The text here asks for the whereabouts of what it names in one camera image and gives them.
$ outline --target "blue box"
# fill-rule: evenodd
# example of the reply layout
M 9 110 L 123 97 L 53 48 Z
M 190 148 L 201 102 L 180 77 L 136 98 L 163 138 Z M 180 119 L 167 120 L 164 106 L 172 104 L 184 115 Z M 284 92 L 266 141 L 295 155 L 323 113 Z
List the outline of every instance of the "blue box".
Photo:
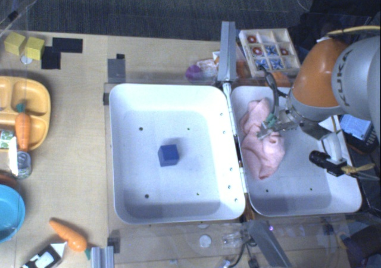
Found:
M 158 151 L 160 166 L 174 166 L 179 162 L 176 144 L 162 145 Z

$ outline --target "carrot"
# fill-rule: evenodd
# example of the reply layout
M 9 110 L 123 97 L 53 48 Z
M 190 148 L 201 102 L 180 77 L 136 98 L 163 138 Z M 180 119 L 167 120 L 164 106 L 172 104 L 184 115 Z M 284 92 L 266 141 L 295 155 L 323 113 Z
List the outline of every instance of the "carrot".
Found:
M 17 144 L 20 151 L 28 151 L 30 127 L 32 120 L 25 113 L 25 104 L 17 104 L 18 115 L 15 118 L 14 130 L 17 138 Z
M 67 245 L 70 249 L 77 252 L 82 252 L 87 249 L 88 242 L 78 232 L 70 229 L 67 226 L 64 226 L 62 223 L 56 222 L 53 219 L 49 221 L 49 224 L 52 226 L 54 231 L 56 231 L 60 238 L 67 241 Z

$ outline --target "pink towel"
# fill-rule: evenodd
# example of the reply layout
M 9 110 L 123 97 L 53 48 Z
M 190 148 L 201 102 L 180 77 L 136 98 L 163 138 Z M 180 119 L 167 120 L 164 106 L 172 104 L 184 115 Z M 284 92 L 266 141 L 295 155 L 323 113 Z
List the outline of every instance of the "pink towel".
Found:
M 243 159 L 255 179 L 270 177 L 285 155 L 284 140 L 278 132 L 271 133 L 263 140 L 257 138 L 261 123 L 269 114 L 270 103 L 267 99 L 252 101 L 240 122 L 246 135 L 241 145 Z

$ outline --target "yellow cube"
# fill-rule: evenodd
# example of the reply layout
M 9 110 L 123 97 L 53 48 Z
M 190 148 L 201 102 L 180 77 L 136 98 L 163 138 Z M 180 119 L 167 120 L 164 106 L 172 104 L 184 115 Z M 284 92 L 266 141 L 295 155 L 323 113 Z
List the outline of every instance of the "yellow cube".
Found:
M 25 56 L 33 60 L 41 60 L 45 41 L 35 37 L 29 37 L 25 46 Z
M 4 40 L 5 50 L 9 53 L 20 55 L 23 52 L 25 40 L 25 36 L 11 32 Z

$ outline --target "wooden table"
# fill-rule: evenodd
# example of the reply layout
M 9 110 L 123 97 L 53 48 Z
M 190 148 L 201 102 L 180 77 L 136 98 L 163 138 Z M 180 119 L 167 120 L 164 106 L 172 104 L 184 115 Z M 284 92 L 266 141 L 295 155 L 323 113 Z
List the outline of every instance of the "wooden table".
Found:
M 51 242 L 60 242 L 48 221 L 64 220 L 85 234 L 91 245 L 104 248 L 109 235 L 107 155 L 105 133 L 104 84 L 107 83 L 107 59 L 116 53 L 126 57 L 126 72 L 133 76 L 161 72 L 182 77 L 197 60 L 211 58 L 219 50 L 218 42 L 190 40 L 122 38 L 114 36 L 61 33 L 29 33 L 46 40 L 53 37 L 83 39 L 83 53 L 62 53 L 60 70 L 42 70 L 40 62 L 28 66 L 28 77 L 43 83 L 51 95 L 51 121 L 44 143 L 31 152 L 32 175 L 20 182 L 26 202 L 26 218 L 17 236 L 0 244 L 0 266 L 20 267 Z M 239 250 L 224 248 L 222 235 L 239 225 L 167 225 L 125 226 L 130 240 L 129 262 L 116 267 L 216 267 L 222 255 Z M 201 248 L 199 237 L 206 233 L 211 248 Z M 264 258 L 257 251 L 262 264 Z M 290 251 L 294 263 L 316 263 L 319 267 L 325 249 Z M 344 254 L 340 263 L 346 263 Z M 84 254 L 66 248 L 60 267 L 90 267 Z M 247 258 L 237 267 L 247 267 Z

